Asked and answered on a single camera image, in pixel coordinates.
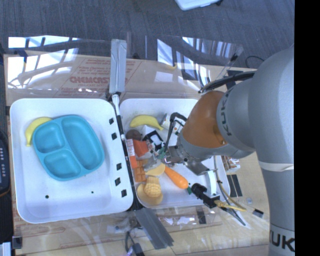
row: transparent plastic sheet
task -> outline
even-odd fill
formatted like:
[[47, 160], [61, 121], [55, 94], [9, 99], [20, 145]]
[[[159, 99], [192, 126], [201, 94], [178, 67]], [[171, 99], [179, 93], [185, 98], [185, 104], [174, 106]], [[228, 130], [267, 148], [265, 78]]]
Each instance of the transparent plastic sheet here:
[[[128, 43], [122, 101], [198, 99], [198, 90], [225, 76], [243, 51], [240, 45], [199, 38], [149, 35], [145, 37], [145, 45], [137, 44], [131, 33], [125, 33], [122, 39]], [[110, 54], [110, 41], [48, 35], [11, 37], [4, 56], [6, 104], [10, 106], [21, 98], [105, 100], [109, 90]], [[253, 204], [242, 201], [248, 209], [242, 213], [246, 226], [228, 213], [201, 203], [154, 209], [174, 240], [173, 246], [157, 251], [144, 230], [136, 226], [132, 211], [30, 224], [19, 216], [14, 191], [13, 181], [14, 235], [23, 240], [17, 255], [126, 255], [126, 240], [130, 243], [127, 232], [145, 253], [161, 255], [268, 243], [268, 209], [263, 209], [262, 217], [253, 216], [256, 199], [251, 195]], [[241, 234], [236, 235], [234, 231], [240, 227]]]

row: toy carrot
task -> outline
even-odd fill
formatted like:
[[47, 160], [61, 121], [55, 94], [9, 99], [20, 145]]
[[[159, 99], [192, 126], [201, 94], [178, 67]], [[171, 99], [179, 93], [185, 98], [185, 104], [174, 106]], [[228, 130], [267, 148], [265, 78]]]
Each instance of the toy carrot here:
[[189, 183], [185, 177], [177, 173], [175, 170], [165, 166], [164, 172], [168, 177], [173, 181], [175, 185], [177, 185], [180, 189], [187, 189]]

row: blue divided plate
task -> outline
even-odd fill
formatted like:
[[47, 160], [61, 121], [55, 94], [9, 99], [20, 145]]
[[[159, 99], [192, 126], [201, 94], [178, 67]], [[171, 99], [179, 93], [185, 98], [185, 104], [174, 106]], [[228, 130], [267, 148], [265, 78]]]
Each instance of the blue divided plate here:
[[58, 181], [91, 173], [105, 160], [95, 131], [78, 115], [62, 116], [38, 126], [32, 143], [47, 173]]

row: yellow banana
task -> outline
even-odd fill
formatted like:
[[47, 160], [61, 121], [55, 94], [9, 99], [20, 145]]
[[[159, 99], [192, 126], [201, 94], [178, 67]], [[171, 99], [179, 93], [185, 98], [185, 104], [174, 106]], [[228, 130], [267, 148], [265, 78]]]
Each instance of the yellow banana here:
[[158, 123], [158, 120], [151, 116], [151, 115], [147, 115], [147, 114], [141, 114], [141, 115], [137, 115], [136, 117], [134, 117], [130, 123], [130, 127], [134, 128], [137, 126], [143, 126], [143, 125], [147, 125], [147, 126], [151, 126], [154, 128], [159, 129], [160, 131], [162, 131], [164, 128], [160, 126], [160, 124]]
[[29, 124], [29, 126], [25, 129], [25, 132], [24, 132], [24, 136], [26, 138], [26, 146], [27, 147], [31, 146], [32, 135], [34, 134], [35, 129], [38, 126], [40, 126], [40, 125], [42, 125], [42, 124], [44, 124], [44, 123], [46, 123], [48, 121], [51, 121], [51, 120], [52, 120], [52, 118], [50, 118], [50, 117], [39, 117], [39, 118], [33, 120]]

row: robotic hand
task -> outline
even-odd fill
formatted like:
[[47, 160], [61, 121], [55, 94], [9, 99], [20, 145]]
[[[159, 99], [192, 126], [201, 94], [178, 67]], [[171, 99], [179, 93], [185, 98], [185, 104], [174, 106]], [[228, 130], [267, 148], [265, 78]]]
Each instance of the robotic hand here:
[[294, 46], [226, 93], [206, 92], [168, 151], [196, 175], [214, 155], [239, 159], [256, 151], [270, 208], [269, 255], [295, 255]]

